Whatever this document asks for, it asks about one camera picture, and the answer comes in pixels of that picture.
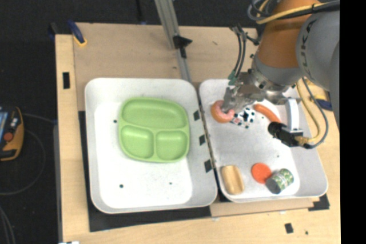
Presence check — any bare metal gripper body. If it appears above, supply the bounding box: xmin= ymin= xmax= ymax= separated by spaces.
xmin=224 ymin=71 xmax=290 ymax=106

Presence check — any pink doughnut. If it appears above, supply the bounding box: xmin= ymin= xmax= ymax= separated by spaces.
xmin=210 ymin=99 xmax=236 ymax=124

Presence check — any black and white carton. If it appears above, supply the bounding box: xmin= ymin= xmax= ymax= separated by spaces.
xmin=229 ymin=106 xmax=256 ymax=130

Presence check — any orange sausage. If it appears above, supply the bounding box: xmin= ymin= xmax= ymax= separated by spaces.
xmin=253 ymin=103 xmax=283 ymax=125

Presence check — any white plastic tray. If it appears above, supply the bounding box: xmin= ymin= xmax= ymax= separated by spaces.
xmin=198 ymin=78 xmax=329 ymax=204
xmin=84 ymin=77 xmax=218 ymax=214

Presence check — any orange round slice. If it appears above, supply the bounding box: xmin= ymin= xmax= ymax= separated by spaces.
xmin=250 ymin=162 xmax=273 ymax=185

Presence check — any tan bread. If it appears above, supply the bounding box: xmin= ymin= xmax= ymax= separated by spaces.
xmin=220 ymin=164 xmax=245 ymax=196

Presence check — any green divided plate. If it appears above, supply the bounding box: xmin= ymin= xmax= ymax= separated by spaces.
xmin=117 ymin=97 xmax=191 ymax=164

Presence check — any green can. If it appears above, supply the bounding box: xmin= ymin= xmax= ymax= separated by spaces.
xmin=265 ymin=168 xmax=295 ymax=195

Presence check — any brown cardboard board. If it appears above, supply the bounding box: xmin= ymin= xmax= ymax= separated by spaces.
xmin=72 ymin=22 xmax=321 ymax=218

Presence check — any black cylinder on white bracket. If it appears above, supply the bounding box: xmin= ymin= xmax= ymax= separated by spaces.
xmin=267 ymin=97 xmax=305 ymax=148

